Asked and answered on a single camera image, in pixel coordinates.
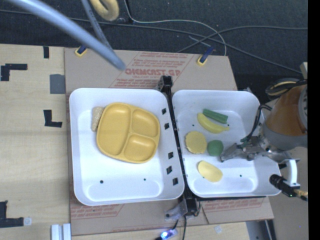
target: yellow plate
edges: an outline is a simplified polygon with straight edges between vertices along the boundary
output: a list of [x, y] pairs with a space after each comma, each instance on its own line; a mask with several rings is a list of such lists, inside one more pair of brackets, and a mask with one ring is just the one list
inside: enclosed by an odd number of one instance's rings
[[114, 159], [145, 163], [156, 153], [160, 123], [151, 112], [126, 103], [112, 103], [103, 110], [96, 134], [100, 151]]

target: toy banana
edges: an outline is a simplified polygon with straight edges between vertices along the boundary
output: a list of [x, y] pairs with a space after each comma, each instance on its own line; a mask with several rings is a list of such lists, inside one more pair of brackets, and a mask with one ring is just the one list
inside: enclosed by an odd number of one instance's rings
[[222, 126], [222, 125], [216, 124], [210, 121], [209, 118], [207, 118], [203, 113], [198, 113], [197, 119], [200, 125], [211, 133], [219, 134], [223, 131], [229, 130], [229, 126]]

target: black hole in tray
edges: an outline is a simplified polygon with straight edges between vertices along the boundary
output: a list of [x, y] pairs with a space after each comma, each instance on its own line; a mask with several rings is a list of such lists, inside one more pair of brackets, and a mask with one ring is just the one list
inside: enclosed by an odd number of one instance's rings
[[172, 183], [173, 183], [173, 185], [177, 185], [177, 184], [178, 184], [178, 178], [174, 178], [174, 179], [172, 180]]
[[166, 174], [169, 174], [172, 172], [172, 166], [169, 166], [167, 169], [166, 169]]

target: green round object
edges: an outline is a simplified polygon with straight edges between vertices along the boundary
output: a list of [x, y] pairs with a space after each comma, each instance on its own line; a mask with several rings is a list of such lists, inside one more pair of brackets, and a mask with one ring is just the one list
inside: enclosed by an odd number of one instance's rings
[[220, 156], [224, 150], [224, 145], [221, 140], [212, 140], [208, 143], [207, 150], [210, 156]]

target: table surface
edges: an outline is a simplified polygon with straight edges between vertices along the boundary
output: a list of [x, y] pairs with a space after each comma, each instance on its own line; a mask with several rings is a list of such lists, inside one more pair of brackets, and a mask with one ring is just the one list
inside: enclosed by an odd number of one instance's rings
[[[50, 75], [65, 74], [64, 48], [50, 47], [50, 58], [45, 59], [42, 46], [0, 44], [0, 54], [0, 65], [28, 65], [26, 71], [11, 70], [9, 81], [0, 82], [0, 202], [8, 200], [7, 218], [32, 219], [30, 226], [1, 228], [0, 239], [50, 239], [51, 225], [70, 223], [66, 95], [50, 94]], [[52, 110], [52, 121], [63, 122], [62, 127], [44, 127], [44, 110]], [[271, 198], [275, 205], [279, 203], [276, 198]], [[299, 213], [306, 214], [302, 224], [308, 226], [308, 205], [301, 209]], [[215, 226], [187, 226], [186, 239], [250, 239], [245, 222], [221, 224], [221, 232]], [[183, 228], [178, 231], [181, 238]], [[153, 229], [72, 239], [150, 240], [161, 232], [163, 229]]]

